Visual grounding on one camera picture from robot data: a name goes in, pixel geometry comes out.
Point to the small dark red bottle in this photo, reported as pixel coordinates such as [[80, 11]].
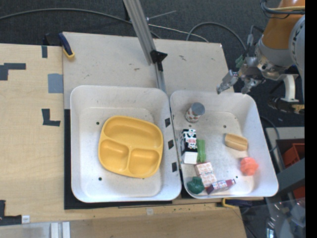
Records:
[[220, 185]]

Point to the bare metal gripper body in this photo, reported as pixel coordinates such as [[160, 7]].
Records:
[[255, 71]]

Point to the white plastic tray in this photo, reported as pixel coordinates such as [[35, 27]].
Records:
[[257, 142], [86, 100]]

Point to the tan toy bread bun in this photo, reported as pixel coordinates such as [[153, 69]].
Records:
[[236, 141]]

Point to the yellow divided plate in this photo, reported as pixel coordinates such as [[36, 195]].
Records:
[[131, 145]]

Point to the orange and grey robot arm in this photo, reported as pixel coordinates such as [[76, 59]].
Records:
[[277, 31]]

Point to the dark green toy broccoli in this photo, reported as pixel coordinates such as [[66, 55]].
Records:
[[195, 185]]

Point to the orange lumpy toy food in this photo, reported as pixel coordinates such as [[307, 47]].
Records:
[[248, 166]]

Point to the small can with grey lid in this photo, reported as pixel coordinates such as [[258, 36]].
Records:
[[194, 113]]

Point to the black and white carton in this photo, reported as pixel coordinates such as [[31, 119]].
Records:
[[188, 142]]

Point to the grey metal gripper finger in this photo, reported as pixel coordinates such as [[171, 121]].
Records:
[[250, 84], [226, 82]]

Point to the pink and white carton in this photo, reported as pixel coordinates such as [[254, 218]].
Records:
[[205, 173]]

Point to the black cylinder on white bracket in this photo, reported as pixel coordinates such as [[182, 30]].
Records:
[[289, 87]]

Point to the light green toy vegetable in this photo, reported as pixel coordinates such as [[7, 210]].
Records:
[[201, 150]]

